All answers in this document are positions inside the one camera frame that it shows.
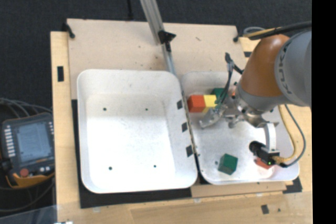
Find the green block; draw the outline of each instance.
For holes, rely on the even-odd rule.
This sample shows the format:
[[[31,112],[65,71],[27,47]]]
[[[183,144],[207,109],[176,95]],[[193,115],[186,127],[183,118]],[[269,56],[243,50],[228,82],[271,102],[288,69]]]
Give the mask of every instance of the green block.
[[[224,88],[215,88],[212,90],[211,94],[216,95],[216,98],[218,98],[220,96],[220,94],[222,93]]]
[[[224,154],[219,161],[218,171],[232,175],[237,168],[237,163],[238,158],[229,154]]]

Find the wooden board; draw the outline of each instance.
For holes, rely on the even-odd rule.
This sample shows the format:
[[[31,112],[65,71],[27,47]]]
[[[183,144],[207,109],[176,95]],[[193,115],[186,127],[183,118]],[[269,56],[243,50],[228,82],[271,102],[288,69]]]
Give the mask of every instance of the wooden board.
[[[310,193],[227,197],[190,205],[131,210],[135,224],[312,223]]]
[[[76,35],[69,38],[71,97],[77,76],[86,69],[166,70],[161,45],[154,43],[146,22],[68,19]],[[235,26],[165,24],[176,34],[171,42],[177,77],[192,71],[226,71],[225,53],[245,65]]]
[[[183,27],[183,25],[176,24],[176,27]],[[204,37],[201,34],[206,36],[206,33],[209,32],[209,26],[204,27],[204,32],[198,33],[198,36]],[[279,194],[279,190],[283,190],[285,188],[285,183],[276,183],[275,185],[268,184],[260,184],[258,188],[255,188],[254,191],[258,193],[264,194],[251,194],[251,195],[239,195],[235,194],[245,194],[252,193],[250,186],[240,186],[238,188],[235,185],[227,186],[228,188],[222,192],[212,190],[206,190],[205,188],[200,188],[198,185],[193,186],[193,196],[195,199],[183,199],[183,200],[174,200],[167,202],[151,202],[148,204],[130,204],[130,205],[117,205],[117,206],[109,206],[102,208],[89,208],[89,209],[80,209],[79,206],[79,193],[78,193],[78,182],[77,182],[77,167],[75,160],[75,145],[74,145],[74,133],[72,130],[72,110],[71,110],[71,83],[70,83],[70,71],[69,71],[69,47],[68,47],[68,36],[67,33],[62,32],[52,32],[51,33],[51,59],[52,59],[52,75],[53,75],[53,102],[54,102],[54,125],[55,125],[55,149],[56,149],[56,196],[57,196],[57,205],[58,205],[58,220],[66,221],[72,220],[74,223],[109,223],[111,218],[113,218],[115,223],[143,223],[146,219],[149,220],[148,223],[155,223],[156,217],[158,215],[162,216],[161,220],[163,223],[165,221],[171,220],[171,216],[169,212],[174,208],[178,208],[179,214],[184,215],[185,217],[193,217],[193,215],[197,214],[210,214],[213,212],[213,216],[216,216],[216,211],[218,210],[216,207],[214,210],[211,210],[211,203],[219,203],[222,204],[223,207],[227,206],[227,202],[224,202],[227,197],[231,197],[232,199],[237,199],[237,205],[235,208],[232,208],[231,211],[237,212],[240,214],[241,207],[246,207],[246,199],[252,199],[251,203],[253,203],[253,199],[258,199],[260,195],[262,197],[268,196],[265,191],[271,191],[270,193]],[[58,82],[57,78],[57,67],[63,67],[65,78],[64,81]],[[301,164],[301,167],[305,167],[305,171],[307,171],[308,176],[305,177],[305,184],[302,185],[304,193],[298,193],[296,196],[287,196],[291,202],[294,202],[297,197],[303,199],[306,204],[310,204],[310,198],[312,197],[312,186],[311,181],[309,182],[309,178],[311,178],[311,153],[309,156],[305,156],[303,161],[307,161],[306,164]],[[211,195],[225,195],[220,197],[213,198],[202,198],[205,196]],[[278,195],[278,198],[274,200],[275,203],[283,202],[284,195]],[[206,211],[208,213],[200,211],[200,206],[207,208]],[[305,214],[310,215],[312,210],[310,206],[305,207]],[[153,220],[146,215],[149,214],[154,217]],[[255,212],[248,213],[250,219],[253,219],[255,216]],[[284,219],[287,221],[294,221],[295,223],[308,223],[308,222],[300,222],[295,219],[291,219],[290,213],[286,213],[282,215]],[[183,218],[177,220],[176,223],[183,223]],[[218,221],[221,221],[222,218],[220,216],[215,217]],[[206,223],[206,216],[199,217],[198,223]]]

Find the black cable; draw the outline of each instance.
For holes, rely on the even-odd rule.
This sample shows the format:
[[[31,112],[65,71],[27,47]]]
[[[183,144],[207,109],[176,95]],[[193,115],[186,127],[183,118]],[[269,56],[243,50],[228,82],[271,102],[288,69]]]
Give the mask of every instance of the black cable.
[[[233,69],[236,70],[239,74],[243,74],[243,69],[240,69],[236,64],[233,66]]]
[[[10,111],[17,117],[20,118],[20,115],[15,111],[15,109],[11,105],[7,105]]]
[[[283,33],[294,31],[294,30],[309,28],[311,26],[312,26],[312,21],[309,20],[306,22],[301,22],[301,23],[291,24],[287,26],[280,26],[276,28],[265,29],[262,31],[248,33],[243,36],[249,38],[250,40],[257,40],[257,39],[261,39],[264,37],[269,37],[269,36],[273,36],[277,34],[283,34]]]
[[[45,110],[45,111],[47,111],[47,112],[49,112],[49,113],[52,113],[52,110],[51,110],[51,109],[46,108],[46,107],[41,106],[41,105],[28,104],[28,103],[26,103],[26,102],[23,102],[23,101],[17,101],[17,100],[15,100],[15,102],[21,104],[22,106],[26,106],[26,107],[32,108],[32,109],[35,111],[35,113],[38,113],[38,111],[37,111],[36,109],[42,109],[42,110]]]
[[[27,189],[27,193],[28,193],[28,195],[29,195],[29,201],[30,201],[30,202],[33,202],[33,197],[32,197],[32,194],[30,193],[29,189]],[[35,206],[32,205],[32,206],[30,207],[29,210],[30,210],[30,211],[33,210],[34,207],[35,207]],[[32,219],[33,219],[33,216],[32,216],[31,214],[29,214],[29,215],[27,216],[26,223],[31,223],[31,222],[32,222]]]
[[[37,186],[36,190],[35,190],[35,199],[37,199],[37,197],[38,197],[39,190],[40,190],[40,186]]]
[[[26,115],[26,116],[30,116],[30,114],[28,113],[28,111],[19,103],[17,103],[16,101],[7,99],[7,98],[0,98],[0,104],[3,105],[15,105],[16,107],[20,108],[21,111]]]
[[[230,57],[230,54],[228,54],[227,52],[225,53],[225,61],[227,62],[228,80],[227,80],[227,82],[224,86],[224,89],[222,90],[222,92],[218,96],[217,100],[215,101],[215,104],[217,104],[217,106],[215,107],[216,109],[219,109],[219,107],[223,104],[223,102],[225,101],[225,99],[227,97],[230,82],[231,82],[231,77],[232,77],[232,73],[233,73],[233,69],[234,69],[234,66],[235,66],[235,63],[233,62],[233,60]]]
[[[17,208],[13,208],[13,209],[3,209],[3,208],[0,208],[0,212],[1,213],[9,213],[9,212],[17,212],[17,211],[21,211],[23,209],[26,209],[27,207],[35,204],[36,202],[38,202],[39,200],[41,200],[50,190],[51,188],[55,185],[54,182],[52,182],[50,184],[50,186],[41,194],[39,195],[35,200],[33,200],[32,202],[24,205],[24,206],[21,206],[21,207],[17,207]]]

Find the wooden table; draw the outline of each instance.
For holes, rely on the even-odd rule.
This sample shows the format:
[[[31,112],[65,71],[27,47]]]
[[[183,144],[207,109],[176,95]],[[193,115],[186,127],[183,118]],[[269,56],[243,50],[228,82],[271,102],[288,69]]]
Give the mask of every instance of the wooden table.
[[[77,179],[71,99],[76,78],[88,68],[164,70],[162,52],[154,44],[147,23],[69,19],[75,33],[51,32],[52,98],[55,126],[56,198],[58,221],[76,223],[311,223],[311,111],[290,106],[307,139],[300,160],[302,192],[284,194],[293,182],[192,186],[192,198],[81,209]],[[246,63],[256,41],[241,38],[234,26],[165,24],[177,34],[172,41],[177,76],[188,71],[225,71],[224,52],[236,64]],[[288,115],[289,131],[302,145]]]

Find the metal pole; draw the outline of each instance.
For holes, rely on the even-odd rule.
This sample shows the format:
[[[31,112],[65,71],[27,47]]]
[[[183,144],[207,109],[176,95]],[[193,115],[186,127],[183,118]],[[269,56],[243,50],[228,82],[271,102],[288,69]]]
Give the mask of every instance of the metal pole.
[[[158,8],[158,4],[156,0],[140,0],[140,2],[141,2],[142,9],[145,13],[146,19],[151,28],[154,41],[156,44],[161,45],[162,47],[163,56],[166,62],[167,70],[173,73],[174,75],[176,75],[171,51],[167,49],[167,47],[169,47],[169,41],[168,41],[168,44],[165,43],[164,45],[162,45],[162,42],[160,41],[160,38],[159,38],[159,32],[164,31],[164,27],[163,27],[163,22],[162,22],[162,18],[160,15],[160,11]]]

